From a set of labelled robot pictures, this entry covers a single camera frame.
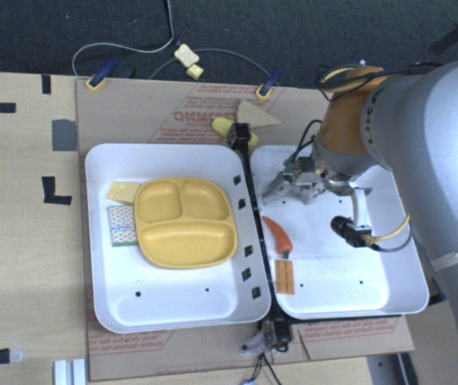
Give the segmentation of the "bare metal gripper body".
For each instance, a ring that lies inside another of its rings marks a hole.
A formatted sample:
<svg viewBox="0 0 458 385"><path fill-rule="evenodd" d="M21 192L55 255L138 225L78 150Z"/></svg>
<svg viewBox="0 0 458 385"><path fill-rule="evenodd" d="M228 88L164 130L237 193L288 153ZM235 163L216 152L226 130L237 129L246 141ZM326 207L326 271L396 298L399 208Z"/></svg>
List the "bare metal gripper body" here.
<svg viewBox="0 0 458 385"><path fill-rule="evenodd" d="M300 156L286 165L285 174L291 175L291 191L301 186L323 185L327 192L338 197L349 197L357 189L351 183L372 166L369 156Z"/></svg>

